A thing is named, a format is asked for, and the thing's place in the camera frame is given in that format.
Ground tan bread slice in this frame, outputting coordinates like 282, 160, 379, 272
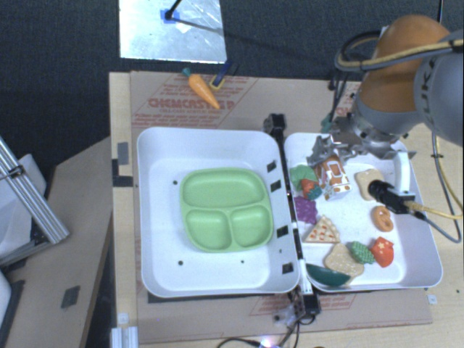
354, 168, 386, 201
323, 242, 365, 279

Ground brown cardboard board red print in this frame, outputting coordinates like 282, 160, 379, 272
129, 70, 434, 344

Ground red and teal strawberry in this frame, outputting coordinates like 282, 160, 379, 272
300, 178, 323, 201

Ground pizza slice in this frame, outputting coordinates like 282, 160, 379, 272
302, 215, 341, 244

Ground green divided plate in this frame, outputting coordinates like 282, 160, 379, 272
179, 167, 275, 254

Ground black cylinder on white bracket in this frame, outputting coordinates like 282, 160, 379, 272
367, 149, 417, 215

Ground orange and white carton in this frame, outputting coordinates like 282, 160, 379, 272
314, 154, 354, 202

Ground thin black and white rod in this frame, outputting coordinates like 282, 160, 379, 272
274, 131, 311, 297

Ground dark green melon slice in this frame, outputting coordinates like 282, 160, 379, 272
305, 262, 352, 288

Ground purple grapes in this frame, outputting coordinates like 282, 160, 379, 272
293, 195, 318, 225

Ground brown pretzel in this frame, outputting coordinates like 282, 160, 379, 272
370, 205, 394, 232

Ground white plastic tray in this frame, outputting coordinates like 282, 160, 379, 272
283, 132, 444, 293
136, 126, 302, 299

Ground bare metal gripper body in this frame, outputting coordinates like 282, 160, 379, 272
333, 116, 400, 160

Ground green textured toy food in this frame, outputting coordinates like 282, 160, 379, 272
348, 241, 376, 265

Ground orange carrot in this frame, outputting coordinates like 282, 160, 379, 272
181, 67, 221, 110

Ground green broccoli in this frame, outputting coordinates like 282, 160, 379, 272
289, 163, 320, 191

